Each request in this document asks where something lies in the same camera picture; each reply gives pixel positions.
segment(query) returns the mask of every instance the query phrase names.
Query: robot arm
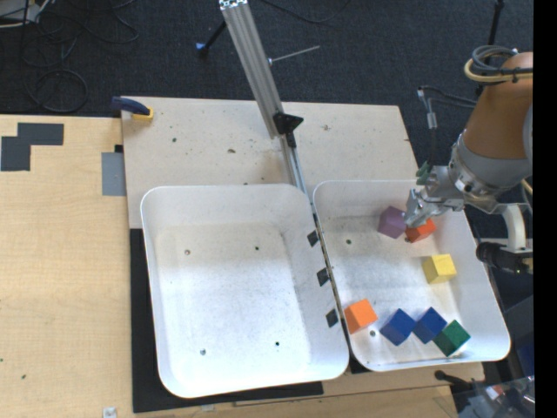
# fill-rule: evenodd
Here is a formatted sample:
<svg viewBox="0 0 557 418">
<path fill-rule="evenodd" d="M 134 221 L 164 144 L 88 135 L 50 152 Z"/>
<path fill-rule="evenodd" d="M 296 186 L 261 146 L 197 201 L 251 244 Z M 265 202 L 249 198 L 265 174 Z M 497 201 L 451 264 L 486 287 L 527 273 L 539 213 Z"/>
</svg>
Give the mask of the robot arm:
<svg viewBox="0 0 557 418">
<path fill-rule="evenodd" d="M 508 58 L 491 75 L 474 74 L 474 64 L 480 72 L 487 69 L 481 67 L 483 57 L 478 55 L 482 53 L 484 57 Z M 522 262 L 522 257 L 531 251 L 526 247 L 521 216 L 527 205 L 500 204 L 497 197 L 533 173 L 533 63 L 532 52 L 517 53 L 500 47 L 481 47 L 474 52 L 465 73 L 484 82 L 484 91 L 453 145 L 449 164 L 427 169 L 424 187 L 412 189 L 406 202 L 405 222 L 409 227 L 422 225 L 449 210 L 461 211 L 465 205 L 503 215 L 509 231 L 508 245 L 497 249 L 481 246 L 477 254 L 480 260 L 494 264 L 503 260 L 493 258 L 493 253 L 511 253 L 511 259 L 504 261 L 507 265 L 516 258 L 520 260 L 518 266 L 511 268 L 514 272 L 529 268 Z"/>
</svg>

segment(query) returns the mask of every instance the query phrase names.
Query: blue block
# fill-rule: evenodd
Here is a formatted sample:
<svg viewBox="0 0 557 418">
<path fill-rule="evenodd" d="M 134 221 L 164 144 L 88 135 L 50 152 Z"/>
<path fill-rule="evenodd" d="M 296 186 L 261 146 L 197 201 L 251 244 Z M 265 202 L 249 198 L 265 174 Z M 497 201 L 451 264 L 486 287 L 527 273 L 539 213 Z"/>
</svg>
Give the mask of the blue block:
<svg viewBox="0 0 557 418">
<path fill-rule="evenodd" d="M 399 308 L 379 332 L 398 346 L 406 340 L 415 326 L 416 321 Z"/>
<path fill-rule="evenodd" d="M 443 331 L 446 320 L 434 308 L 430 307 L 417 321 L 413 332 L 418 339 L 427 344 Z"/>
</svg>

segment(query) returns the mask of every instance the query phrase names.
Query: wooden table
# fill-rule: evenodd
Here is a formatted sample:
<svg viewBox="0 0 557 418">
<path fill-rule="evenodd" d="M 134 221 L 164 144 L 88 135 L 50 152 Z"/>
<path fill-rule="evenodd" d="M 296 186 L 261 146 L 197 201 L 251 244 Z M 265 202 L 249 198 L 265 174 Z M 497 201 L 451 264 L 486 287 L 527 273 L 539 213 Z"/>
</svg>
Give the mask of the wooden table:
<svg viewBox="0 0 557 418">
<path fill-rule="evenodd" d="M 199 100 L 185 102 L 200 104 L 200 109 L 203 106 Z M 254 104 L 241 102 L 240 109 L 256 112 Z M 321 167 L 310 164 L 318 158 L 311 155 L 311 142 L 319 143 L 322 139 L 330 144 L 339 140 L 333 135 L 340 131 L 343 121 L 335 120 L 338 113 L 331 112 L 332 108 L 321 108 L 319 119 L 311 119 L 312 113 L 319 111 L 318 104 L 285 104 L 287 112 L 310 115 L 299 127 L 300 157 L 303 163 L 304 159 L 308 163 L 308 185 L 324 177 L 319 174 L 323 171 Z M 353 109 L 358 116 L 377 115 L 377 122 L 369 125 L 374 132 L 367 140 L 372 138 L 373 145 L 383 144 L 383 152 L 373 147 L 372 153 L 383 153 L 398 168 L 394 172 L 382 171 L 378 166 L 362 178 L 369 178 L 370 173 L 384 178 L 382 172 L 394 179 L 410 178 L 415 162 L 412 157 L 413 166 L 407 165 L 412 150 L 398 108 Z M 170 418 L 204 412 L 223 417 L 447 417 L 447 413 L 455 416 L 448 384 L 433 376 L 437 367 L 364 374 L 347 371 L 338 379 L 323 382 L 324 394 L 318 397 L 134 414 L 129 200 L 125 196 L 103 195 L 101 166 L 102 153 L 114 152 L 115 145 L 124 142 L 125 122 L 124 115 L 0 117 L 0 137 L 16 136 L 18 123 L 64 125 L 63 145 L 31 146 L 28 172 L 0 172 L 3 416 L 92 418 L 103 416 L 104 410 L 108 413 L 105 408 L 115 408 L 118 418 Z M 386 145 L 399 147 L 403 152 L 399 158 L 385 154 Z M 126 147 L 127 174 L 128 159 L 134 153 L 128 156 Z M 333 165 L 334 169 L 338 170 L 338 166 Z M 464 380 L 484 379 L 480 363 L 454 364 L 450 373 Z"/>
</svg>

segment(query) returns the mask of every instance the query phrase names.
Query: table top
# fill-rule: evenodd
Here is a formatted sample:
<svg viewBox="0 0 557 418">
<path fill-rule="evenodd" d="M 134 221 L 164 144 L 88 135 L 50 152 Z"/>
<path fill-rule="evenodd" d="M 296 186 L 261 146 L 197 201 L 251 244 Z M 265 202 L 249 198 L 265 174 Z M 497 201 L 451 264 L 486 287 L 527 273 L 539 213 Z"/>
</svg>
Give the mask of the table top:
<svg viewBox="0 0 557 418">
<path fill-rule="evenodd" d="M 235 111 L 242 119 L 257 115 L 257 106 L 251 101 L 148 102 L 156 106 L 156 111 L 166 113 L 174 109 L 184 112 L 187 108 L 190 118 L 194 113 L 209 112 L 213 119 L 220 119 L 216 123 L 230 120 L 216 117 L 217 109 Z M 297 138 L 308 187 L 324 179 L 405 179 L 415 172 L 412 149 L 397 107 L 302 103 L 284 103 L 284 107 L 286 112 L 305 118 L 297 129 Z M 353 126 L 364 122 L 362 119 L 367 119 L 369 137 L 359 139 L 366 143 L 358 149 L 360 164 L 350 161 L 354 165 L 347 165 L 350 157 L 332 157 L 333 147 L 354 140 Z M 244 401 L 134 414 L 129 231 L 137 222 L 131 207 L 145 190 L 142 184 L 150 185 L 152 181 L 145 182 L 142 173 L 133 169 L 147 161 L 151 162 L 151 169 L 156 168 L 153 156 L 157 154 L 144 152 L 149 159 L 139 156 L 141 135 L 135 137 L 135 143 L 130 139 L 133 129 L 125 115 L 0 116 L 0 137 L 17 136 L 19 123 L 63 124 L 64 143 L 31 145 L 28 171 L 0 172 L 0 402 L 5 414 L 102 416 L 105 408 L 115 408 L 117 417 L 153 418 L 193 416 L 209 410 L 226 417 L 441 417 L 446 416 L 447 408 L 454 407 L 447 400 L 448 384 L 433 375 L 436 367 L 420 367 L 385 373 L 346 372 L 335 380 L 324 381 L 323 395 L 296 401 Z M 176 138 L 177 144 L 184 133 L 178 127 L 174 129 L 177 130 L 169 141 Z M 189 130 L 190 137 L 195 131 Z M 233 134 L 228 134 L 228 138 L 213 138 L 213 144 L 226 143 L 226 158 L 247 159 L 250 153 L 240 141 L 243 135 L 230 142 L 225 139 Z M 248 139 L 265 142 L 263 136 Z M 191 141 L 189 151 L 196 163 L 201 162 L 198 155 L 206 152 L 199 141 L 203 143 L 206 138 Z M 127 197 L 106 195 L 103 190 L 102 154 L 114 152 L 115 145 L 121 144 Z M 393 153 L 393 147 L 399 152 Z M 272 147 L 266 150 L 270 151 L 269 156 L 279 153 Z M 209 162 L 221 163 L 222 159 L 210 158 Z M 188 163 L 191 168 L 192 161 L 185 160 L 183 164 L 188 167 Z M 240 159 L 226 170 L 238 165 L 245 167 L 245 161 Z M 343 169 L 349 169 L 348 176 Z M 253 184 L 264 178 L 266 183 L 279 182 L 285 176 L 283 170 L 267 161 L 257 171 L 246 169 L 231 181 Z M 160 177 L 151 173 L 154 179 Z M 192 174 L 197 175 L 198 182 L 205 181 L 203 184 L 215 178 L 210 172 Z M 463 380 L 479 381 L 484 377 L 479 363 L 451 365 L 450 374 Z"/>
</svg>

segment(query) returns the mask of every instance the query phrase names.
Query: orange block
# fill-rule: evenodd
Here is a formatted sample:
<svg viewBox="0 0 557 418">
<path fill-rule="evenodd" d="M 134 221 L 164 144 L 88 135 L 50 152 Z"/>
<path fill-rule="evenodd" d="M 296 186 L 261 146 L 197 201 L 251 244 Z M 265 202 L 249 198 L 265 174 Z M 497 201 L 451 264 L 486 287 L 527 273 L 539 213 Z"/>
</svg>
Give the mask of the orange block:
<svg viewBox="0 0 557 418">
<path fill-rule="evenodd" d="M 435 229 L 437 229 L 437 226 L 433 223 L 432 219 L 427 219 L 426 223 L 421 226 L 407 227 L 406 236 L 410 243 L 413 243 L 429 237 Z"/>
<path fill-rule="evenodd" d="M 377 314 L 368 299 L 360 300 L 346 307 L 345 317 L 350 334 L 356 333 L 377 320 Z"/>
</svg>

